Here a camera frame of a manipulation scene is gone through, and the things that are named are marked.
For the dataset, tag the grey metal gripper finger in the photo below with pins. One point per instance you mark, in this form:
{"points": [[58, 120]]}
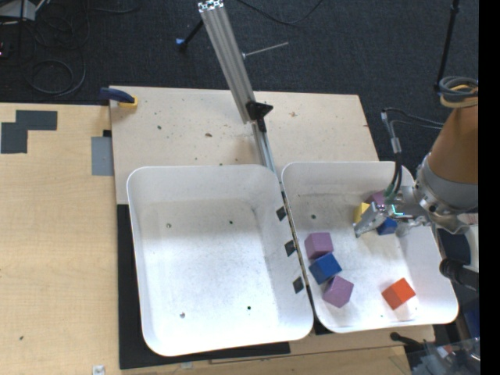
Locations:
{"points": [[404, 228], [369, 221]]}

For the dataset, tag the black cylinder on white bracket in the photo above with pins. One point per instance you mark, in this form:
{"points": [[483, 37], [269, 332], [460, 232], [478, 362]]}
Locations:
{"points": [[463, 273]]}

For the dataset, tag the orange cube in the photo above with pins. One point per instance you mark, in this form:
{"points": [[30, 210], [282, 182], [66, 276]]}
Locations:
{"points": [[398, 293]]}

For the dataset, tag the pale wood board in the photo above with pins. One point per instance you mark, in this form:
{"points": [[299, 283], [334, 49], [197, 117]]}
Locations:
{"points": [[187, 131]]}

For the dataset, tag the purple cube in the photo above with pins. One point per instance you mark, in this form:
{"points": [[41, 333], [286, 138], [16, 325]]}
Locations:
{"points": [[338, 291], [377, 198], [318, 244]]}

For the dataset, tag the yellow cube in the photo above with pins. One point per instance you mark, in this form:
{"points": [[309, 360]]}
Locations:
{"points": [[360, 211]]}

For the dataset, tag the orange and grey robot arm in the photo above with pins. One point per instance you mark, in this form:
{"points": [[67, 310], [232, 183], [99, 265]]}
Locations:
{"points": [[455, 151]]}

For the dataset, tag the white plastic tray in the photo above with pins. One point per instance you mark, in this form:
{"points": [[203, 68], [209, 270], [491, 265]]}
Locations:
{"points": [[367, 264], [211, 264]]}

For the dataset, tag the blue cube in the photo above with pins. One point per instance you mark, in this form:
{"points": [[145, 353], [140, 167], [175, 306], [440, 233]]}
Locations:
{"points": [[324, 268], [387, 227]]}

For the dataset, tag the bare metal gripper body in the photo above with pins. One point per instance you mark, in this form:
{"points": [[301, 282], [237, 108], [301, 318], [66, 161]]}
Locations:
{"points": [[414, 207]]}

